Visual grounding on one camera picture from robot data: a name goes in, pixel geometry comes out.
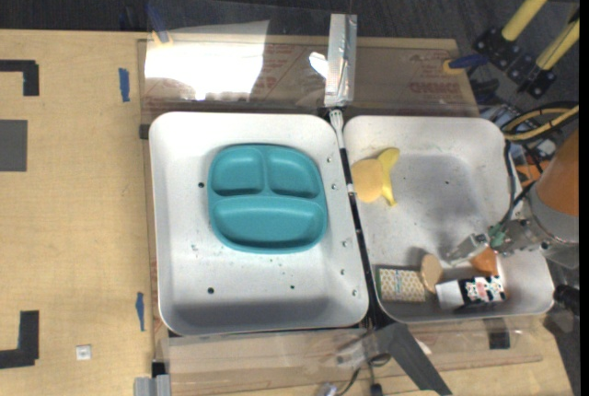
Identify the yellow banana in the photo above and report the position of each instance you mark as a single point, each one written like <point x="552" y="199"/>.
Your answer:
<point x="390" y="159"/>

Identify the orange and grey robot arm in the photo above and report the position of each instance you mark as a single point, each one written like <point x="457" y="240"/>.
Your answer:
<point x="559" y="178"/>

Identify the teal divided plate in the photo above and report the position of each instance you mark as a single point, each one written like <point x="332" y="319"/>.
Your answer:
<point x="267" y="201"/>

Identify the thin black and white rod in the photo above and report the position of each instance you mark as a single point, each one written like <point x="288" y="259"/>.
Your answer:
<point x="348" y="173"/>

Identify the white plastic tray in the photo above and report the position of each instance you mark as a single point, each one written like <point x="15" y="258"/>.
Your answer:
<point x="460" y="201"/>
<point x="257" y="293"/>

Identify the patterned beige carton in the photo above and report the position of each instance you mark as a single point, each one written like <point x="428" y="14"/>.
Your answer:
<point x="401" y="284"/>

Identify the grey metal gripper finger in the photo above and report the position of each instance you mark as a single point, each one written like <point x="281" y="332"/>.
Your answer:
<point x="468" y="246"/>

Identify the orange carrot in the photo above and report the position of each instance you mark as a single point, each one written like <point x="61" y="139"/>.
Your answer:
<point x="485" y="262"/>

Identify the tan toy sausage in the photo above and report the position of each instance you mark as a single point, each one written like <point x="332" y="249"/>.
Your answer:
<point x="431" y="272"/>

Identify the white bottle with black label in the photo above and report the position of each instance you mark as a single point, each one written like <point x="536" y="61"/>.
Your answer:
<point x="474" y="290"/>

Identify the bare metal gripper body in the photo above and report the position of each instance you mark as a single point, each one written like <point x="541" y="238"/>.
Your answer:
<point x="520" y="236"/>

